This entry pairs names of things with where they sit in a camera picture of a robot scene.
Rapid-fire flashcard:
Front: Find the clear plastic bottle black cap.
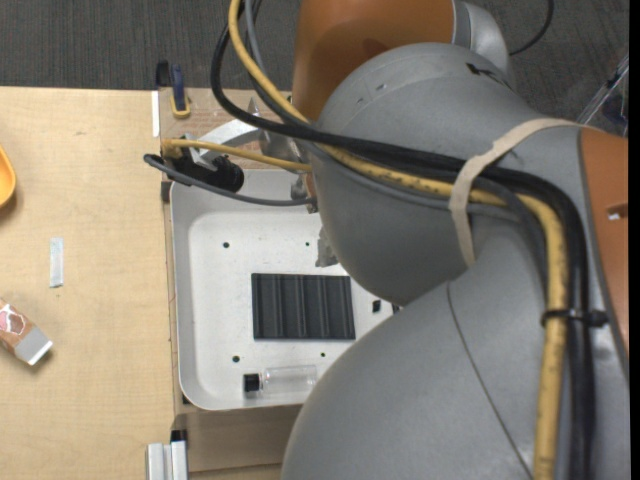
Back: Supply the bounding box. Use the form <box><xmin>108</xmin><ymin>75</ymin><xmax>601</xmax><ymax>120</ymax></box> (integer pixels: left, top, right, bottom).
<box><xmin>242</xmin><ymin>364</ymin><xmax>319</xmax><ymax>399</ymax></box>

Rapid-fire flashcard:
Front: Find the brown and white carton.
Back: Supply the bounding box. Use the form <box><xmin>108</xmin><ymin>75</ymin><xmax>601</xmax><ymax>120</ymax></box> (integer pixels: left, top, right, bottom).
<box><xmin>0</xmin><ymin>297</ymin><xmax>54</xmax><ymax>367</ymax></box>

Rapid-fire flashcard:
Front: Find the white plastic tray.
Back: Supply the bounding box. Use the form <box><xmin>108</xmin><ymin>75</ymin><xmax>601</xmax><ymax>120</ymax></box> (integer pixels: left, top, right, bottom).
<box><xmin>168</xmin><ymin>167</ymin><xmax>402</xmax><ymax>412</ymax></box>

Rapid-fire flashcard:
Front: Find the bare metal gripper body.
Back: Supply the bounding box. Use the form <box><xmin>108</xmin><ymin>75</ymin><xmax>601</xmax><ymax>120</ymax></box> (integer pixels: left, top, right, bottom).
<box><xmin>248</xmin><ymin>96</ymin><xmax>309</xmax><ymax>170</ymax></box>

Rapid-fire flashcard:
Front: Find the black ribbed rectangular block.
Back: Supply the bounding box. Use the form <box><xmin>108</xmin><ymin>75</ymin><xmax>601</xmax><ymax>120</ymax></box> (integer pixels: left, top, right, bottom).
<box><xmin>250</xmin><ymin>272</ymin><xmax>357</xmax><ymax>342</ymax></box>

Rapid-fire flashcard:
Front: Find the orange divided plate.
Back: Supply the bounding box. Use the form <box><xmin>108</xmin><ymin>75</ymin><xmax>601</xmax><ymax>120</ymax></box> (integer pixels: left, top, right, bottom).
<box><xmin>0</xmin><ymin>144</ymin><xmax>18</xmax><ymax>210</ymax></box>

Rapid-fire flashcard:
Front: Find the black cylinder on white bracket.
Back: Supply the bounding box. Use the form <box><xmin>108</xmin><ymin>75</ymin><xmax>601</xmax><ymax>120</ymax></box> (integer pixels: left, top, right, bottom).
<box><xmin>169</xmin><ymin>120</ymin><xmax>265</xmax><ymax>193</ymax></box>

